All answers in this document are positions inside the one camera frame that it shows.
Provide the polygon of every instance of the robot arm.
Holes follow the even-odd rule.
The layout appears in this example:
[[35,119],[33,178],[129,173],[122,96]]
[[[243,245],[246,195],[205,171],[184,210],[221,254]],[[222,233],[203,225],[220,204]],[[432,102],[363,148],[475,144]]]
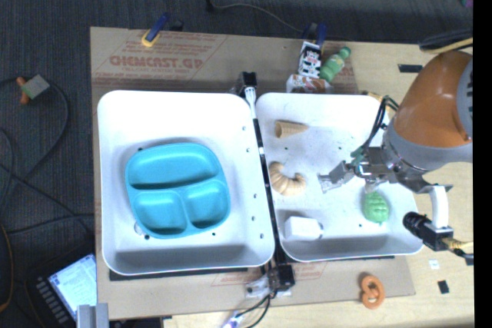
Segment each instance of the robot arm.
[[[323,192],[340,187],[353,176],[366,180],[367,191],[381,182],[399,183],[415,194],[429,194],[433,218],[416,213],[404,218],[404,226],[432,250],[448,250],[446,240],[450,185],[433,185],[423,179],[445,164],[473,162],[473,57],[449,51],[433,58],[419,73],[386,127],[383,98],[368,140],[328,175],[318,175]],[[370,147],[372,137],[384,128],[380,147]]]

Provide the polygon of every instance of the blue clamp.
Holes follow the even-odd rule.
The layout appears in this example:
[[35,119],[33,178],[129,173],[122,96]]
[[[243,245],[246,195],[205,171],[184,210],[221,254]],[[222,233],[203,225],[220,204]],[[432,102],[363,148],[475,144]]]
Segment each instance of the blue clamp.
[[321,48],[324,40],[326,40],[327,30],[328,28],[324,22],[319,24],[310,23],[303,31],[302,38],[304,40],[314,40],[316,38],[316,45]]
[[151,47],[159,39],[160,31],[169,20],[169,13],[165,12],[141,38],[141,43],[146,47]]

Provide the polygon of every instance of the white tray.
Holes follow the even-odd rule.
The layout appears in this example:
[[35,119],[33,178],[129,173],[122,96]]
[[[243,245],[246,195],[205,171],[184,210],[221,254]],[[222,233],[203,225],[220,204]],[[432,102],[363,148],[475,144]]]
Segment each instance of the white tray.
[[[296,261],[311,262],[416,253],[422,241],[402,224],[407,212],[417,212],[414,195],[399,184],[382,184],[378,191],[390,207],[389,219],[376,224],[362,213],[364,181],[354,178],[326,194],[317,174],[328,174],[363,144],[376,118],[379,102],[368,96],[338,94],[267,93],[259,97],[256,112],[267,163],[278,161],[283,173],[307,179],[305,195],[284,197],[272,190],[281,245]],[[276,120],[307,124],[301,134],[279,139]],[[381,143],[381,132],[373,145]],[[324,228],[319,240],[287,240],[284,222],[290,216],[317,219]]]
[[[98,103],[102,254],[122,275],[258,267],[274,237],[251,112],[232,94],[113,91]],[[231,213],[219,227],[162,240],[135,230],[125,165],[139,149],[174,142],[210,148],[224,169]]]

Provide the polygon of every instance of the blue plate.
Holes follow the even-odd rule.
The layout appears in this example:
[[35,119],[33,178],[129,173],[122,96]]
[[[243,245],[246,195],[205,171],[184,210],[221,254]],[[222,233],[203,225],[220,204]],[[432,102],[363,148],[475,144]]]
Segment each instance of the blue plate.
[[210,230],[231,212],[221,163],[201,144],[166,144],[138,151],[126,164],[125,183],[138,225],[156,238]]

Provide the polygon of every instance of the wooden table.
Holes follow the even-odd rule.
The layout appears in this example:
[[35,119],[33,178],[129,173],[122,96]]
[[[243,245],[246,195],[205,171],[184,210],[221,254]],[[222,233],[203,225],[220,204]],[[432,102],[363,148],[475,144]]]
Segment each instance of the wooden table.
[[[258,94],[284,91],[288,76],[295,70],[302,41],[168,32],[161,37],[156,54],[138,47],[135,38],[142,34],[143,31],[125,29],[91,30],[98,301],[108,304],[112,320],[171,314],[172,318],[165,321],[166,327],[220,327],[232,310],[242,310],[254,303],[244,301],[244,278],[198,275],[109,280],[108,267],[101,255],[97,103],[104,93],[118,88],[225,91],[241,71],[257,73]],[[425,65],[433,58],[416,45],[327,42],[325,48],[335,51],[344,45],[350,46],[352,53],[345,75],[339,76],[341,93],[350,93],[355,77],[359,91],[389,94],[397,102],[401,102],[416,76],[401,73],[398,64]],[[153,68],[135,71],[138,59],[143,62],[141,67],[147,62]],[[160,66],[167,62],[161,67],[165,72],[157,72],[155,61],[145,59],[160,59]],[[426,180],[454,185],[448,192],[449,223],[457,239],[473,240],[473,165],[448,164],[429,173]],[[416,196],[416,202],[421,213],[431,215],[427,195]],[[313,271],[316,269],[321,272],[314,275],[314,280],[299,281],[292,289],[292,297],[274,300],[261,326],[474,325],[474,268],[450,252],[435,253],[424,248],[415,255],[389,262],[328,262],[314,266]],[[376,310],[366,309],[357,299],[355,279],[367,270],[383,277],[388,289],[389,297]],[[258,272],[252,270],[250,274],[255,277]],[[214,286],[227,280],[231,280],[230,286]],[[447,282],[449,293],[440,292],[438,282],[442,280]],[[259,313],[252,313],[251,320],[245,323],[253,322]]]

